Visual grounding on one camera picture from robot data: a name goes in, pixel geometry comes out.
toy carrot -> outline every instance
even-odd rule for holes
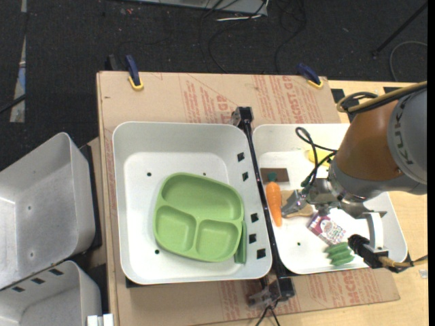
[[[281,227],[283,222],[281,217],[281,188],[275,182],[277,173],[269,173],[267,177],[269,179],[269,183],[266,185],[267,204],[275,225]]]

